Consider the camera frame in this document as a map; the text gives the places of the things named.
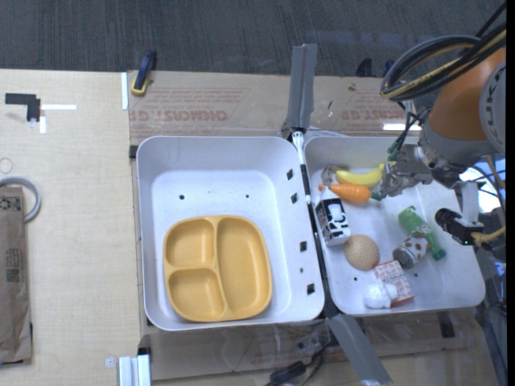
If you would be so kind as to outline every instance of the round tan object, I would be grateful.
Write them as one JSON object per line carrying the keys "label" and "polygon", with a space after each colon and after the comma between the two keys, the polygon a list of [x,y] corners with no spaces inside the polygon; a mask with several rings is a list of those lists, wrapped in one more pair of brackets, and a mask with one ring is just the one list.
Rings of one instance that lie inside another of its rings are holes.
{"label": "round tan object", "polygon": [[359,270],[371,270],[379,263],[379,248],[365,235],[351,236],[344,246],[348,263]]}

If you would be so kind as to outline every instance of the red and white box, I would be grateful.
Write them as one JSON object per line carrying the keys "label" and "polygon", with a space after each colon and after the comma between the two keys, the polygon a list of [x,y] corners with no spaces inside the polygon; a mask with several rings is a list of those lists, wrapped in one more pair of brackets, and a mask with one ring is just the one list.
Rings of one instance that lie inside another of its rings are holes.
{"label": "red and white box", "polygon": [[390,283],[397,287],[398,297],[392,300],[391,306],[400,305],[414,298],[410,283],[408,283],[406,274],[398,261],[381,263],[373,269],[373,272],[385,284]]}

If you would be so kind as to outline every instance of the yellow plate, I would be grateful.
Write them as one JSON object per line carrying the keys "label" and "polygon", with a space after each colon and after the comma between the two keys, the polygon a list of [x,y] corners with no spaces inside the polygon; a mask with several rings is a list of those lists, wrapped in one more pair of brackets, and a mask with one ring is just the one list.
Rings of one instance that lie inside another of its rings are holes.
{"label": "yellow plate", "polygon": [[193,322],[261,313],[272,297],[270,260],[259,228],[240,216],[203,216],[168,229],[164,277],[174,310]]}

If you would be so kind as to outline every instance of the blue and yellow clamp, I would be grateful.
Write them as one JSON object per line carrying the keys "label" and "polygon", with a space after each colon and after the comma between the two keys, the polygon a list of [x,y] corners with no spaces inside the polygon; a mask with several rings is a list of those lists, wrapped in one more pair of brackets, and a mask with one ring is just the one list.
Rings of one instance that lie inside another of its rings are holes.
{"label": "blue and yellow clamp", "polygon": [[155,69],[156,52],[154,50],[145,51],[143,56],[142,65],[139,67],[139,72],[132,80],[130,85],[130,92],[135,96],[143,96],[146,92],[146,86],[148,84],[147,75],[150,70]]}

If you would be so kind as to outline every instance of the green bottle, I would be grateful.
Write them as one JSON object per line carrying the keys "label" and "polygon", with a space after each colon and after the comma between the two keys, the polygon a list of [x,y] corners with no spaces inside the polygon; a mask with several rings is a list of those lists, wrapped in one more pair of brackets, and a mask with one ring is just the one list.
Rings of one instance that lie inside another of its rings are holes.
{"label": "green bottle", "polygon": [[430,245],[433,259],[439,261],[445,257],[446,252],[436,242],[435,234],[429,227],[429,224],[427,224],[421,217],[417,215],[417,213],[415,213],[415,208],[413,206],[409,206],[408,208],[401,211],[398,217],[402,226],[404,226],[408,233],[417,231],[426,237]]}

